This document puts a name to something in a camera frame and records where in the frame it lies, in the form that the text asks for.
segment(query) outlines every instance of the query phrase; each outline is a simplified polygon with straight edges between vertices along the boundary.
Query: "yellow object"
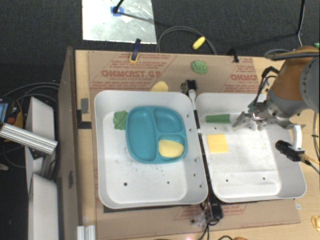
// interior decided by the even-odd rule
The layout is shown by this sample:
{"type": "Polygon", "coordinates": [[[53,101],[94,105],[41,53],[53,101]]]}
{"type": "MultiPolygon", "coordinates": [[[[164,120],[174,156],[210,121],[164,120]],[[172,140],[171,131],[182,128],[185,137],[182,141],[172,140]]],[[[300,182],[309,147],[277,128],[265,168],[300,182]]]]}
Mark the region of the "yellow object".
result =
{"type": "Polygon", "coordinates": [[[320,216],[312,216],[311,222],[316,231],[320,232],[320,216]]]}
{"type": "Polygon", "coordinates": [[[226,136],[222,133],[208,134],[206,136],[206,141],[208,143],[210,153],[227,153],[227,152],[229,152],[226,136]]]}
{"type": "Polygon", "coordinates": [[[164,81],[157,82],[151,89],[151,92],[167,92],[169,90],[168,85],[164,81]]]}
{"type": "Polygon", "coordinates": [[[184,152],[185,146],[179,142],[161,139],[159,140],[159,153],[166,158],[177,158],[184,152]]]}
{"type": "Polygon", "coordinates": [[[130,54],[129,62],[131,64],[136,64],[138,62],[139,54],[136,55],[135,60],[132,60],[132,55],[133,55],[133,53],[130,54]]]}
{"type": "Polygon", "coordinates": [[[202,46],[204,44],[204,42],[206,41],[205,37],[204,36],[201,36],[200,38],[198,38],[197,41],[195,41],[192,45],[192,48],[194,50],[197,50],[200,48],[200,46],[202,46]]]}

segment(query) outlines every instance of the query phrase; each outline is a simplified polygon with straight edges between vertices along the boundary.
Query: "yellow sticky note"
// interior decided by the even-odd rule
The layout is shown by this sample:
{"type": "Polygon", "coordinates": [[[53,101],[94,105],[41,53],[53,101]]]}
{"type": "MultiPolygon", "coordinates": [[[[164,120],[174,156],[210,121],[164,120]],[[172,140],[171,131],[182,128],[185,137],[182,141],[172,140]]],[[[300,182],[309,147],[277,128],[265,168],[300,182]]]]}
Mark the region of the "yellow sticky note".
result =
{"type": "Polygon", "coordinates": [[[210,153],[227,153],[229,151],[226,136],[223,133],[208,134],[206,135],[206,141],[210,153]]]}

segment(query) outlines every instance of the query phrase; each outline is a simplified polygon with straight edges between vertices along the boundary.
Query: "cardboard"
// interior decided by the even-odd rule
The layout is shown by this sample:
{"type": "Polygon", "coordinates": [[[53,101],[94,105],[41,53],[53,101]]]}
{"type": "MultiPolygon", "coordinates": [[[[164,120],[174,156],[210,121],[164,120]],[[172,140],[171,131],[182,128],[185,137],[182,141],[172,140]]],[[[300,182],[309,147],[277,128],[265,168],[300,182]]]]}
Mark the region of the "cardboard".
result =
{"type": "MultiPolygon", "coordinates": [[[[187,79],[194,79],[198,83],[197,94],[202,92],[255,93],[259,83],[259,78],[254,69],[254,59],[248,57],[241,57],[238,64],[234,63],[230,56],[154,53],[142,53],[140,56],[142,69],[139,62],[135,66],[139,65],[140,68],[134,68],[133,65],[127,63],[128,52],[77,50],[75,52],[74,76],[76,96],[74,96],[75,91],[70,86],[64,87],[66,94],[67,92],[72,93],[67,94],[67,101],[59,100],[59,103],[64,104],[64,112],[67,113],[71,106],[67,106],[66,102],[71,104],[76,102],[76,108],[81,110],[83,101],[92,105],[96,93],[105,89],[150,90],[155,83],[164,81],[169,86],[170,91],[179,91],[181,83],[187,79]],[[197,74],[192,71],[190,65],[195,60],[203,60],[207,63],[209,68],[207,74],[197,74]],[[114,75],[115,73],[112,71],[116,70],[121,71],[121,74],[114,75]]],[[[265,68],[270,66],[268,61],[264,63],[260,66],[259,74],[264,66],[265,68]]],[[[69,67],[65,68],[64,71],[68,71],[70,68],[72,70],[72,67],[69,67]]],[[[69,75],[69,77],[64,77],[63,81],[71,81],[72,85],[72,74],[71,78],[69,75]]],[[[94,113],[91,105],[81,114],[81,121],[94,125],[94,118],[92,117],[94,113]]],[[[69,118],[68,126],[72,128],[71,121],[74,121],[76,116],[74,113],[67,114],[69,118]]],[[[62,126],[62,129],[67,130],[66,127],[67,125],[62,126]]],[[[63,134],[68,139],[66,142],[71,144],[73,141],[76,147],[69,146],[67,148],[65,146],[63,148],[64,153],[67,154],[64,158],[65,162],[69,164],[63,165],[65,168],[61,172],[61,177],[63,181],[66,181],[67,173],[75,169],[73,166],[77,168],[77,195],[74,194],[74,188],[71,188],[72,191],[70,191],[67,186],[64,186],[67,184],[66,182],[62,184],[65,188],[62,191],[63,216],[67,220],[64,222],[65,239],[75,239],[72,234],[77,231],[75,227],[77,219],[79,219],[79,225],[96,225],[96,236],[99,240],[140,239],[142,237],[153,237],[151,239],[154,239],[155,236],[163,235],[196,232],[200,234],[204,230],[203,227],[191,223],[192,218],[202,211],[199,205],[130,210],[106,209],[100,202],[97,193],[98,170],[94,155],[96,151],[94,131],[90,128],[78,128],[77,133],[74,134],[74,140],[69,139],[70,137],[67,137],[66,134],[63,134]],[[67,157],[72,156],[74,156],[74,162],[69,161],[69,158],[67,159],[67,157]]],[[[292,199],[226,204],[223,205],[222,209],[224,218],[210,230],[287,225],[296,224],[300,221],[295,202],[292,199]]],[[[307,216],[303,216],[302,219],[304,225],[307,225],[307,216]]],[[[304,236],[305,229],[305,226],[301,227],[301,236],[304,236]]]]}

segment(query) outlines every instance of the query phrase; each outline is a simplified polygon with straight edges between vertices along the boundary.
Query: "metal base plate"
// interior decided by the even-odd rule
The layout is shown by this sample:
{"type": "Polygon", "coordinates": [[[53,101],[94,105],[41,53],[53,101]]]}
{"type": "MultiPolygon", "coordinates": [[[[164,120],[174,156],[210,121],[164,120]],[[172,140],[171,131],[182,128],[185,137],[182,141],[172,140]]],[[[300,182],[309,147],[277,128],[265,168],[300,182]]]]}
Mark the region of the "metal base plate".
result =
{"type": "Polygon", "coordinates": [[[156,44],[151,0],[124,0],[119,12],[112,8],[120,0],[82,0],[82,37],[91,41],[156,44]]]}

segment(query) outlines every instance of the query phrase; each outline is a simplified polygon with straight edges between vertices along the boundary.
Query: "blue divided plate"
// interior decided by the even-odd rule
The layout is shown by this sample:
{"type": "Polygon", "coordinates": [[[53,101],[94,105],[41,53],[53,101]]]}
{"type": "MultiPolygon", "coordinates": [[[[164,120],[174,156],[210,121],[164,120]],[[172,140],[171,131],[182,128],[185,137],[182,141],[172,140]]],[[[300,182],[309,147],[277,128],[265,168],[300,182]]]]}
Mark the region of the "blue divided plate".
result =
{"type": "Polygon", "coordinates": [[[162,164],[176,162],[187,152],[187,135],[181,116],[163,106],[139,106],[126,117],[125,137],[131,156],[142,163],[162,164]],[[184,146],[178,157],[159,154],[159,140],[179,142],[184,146]]]}

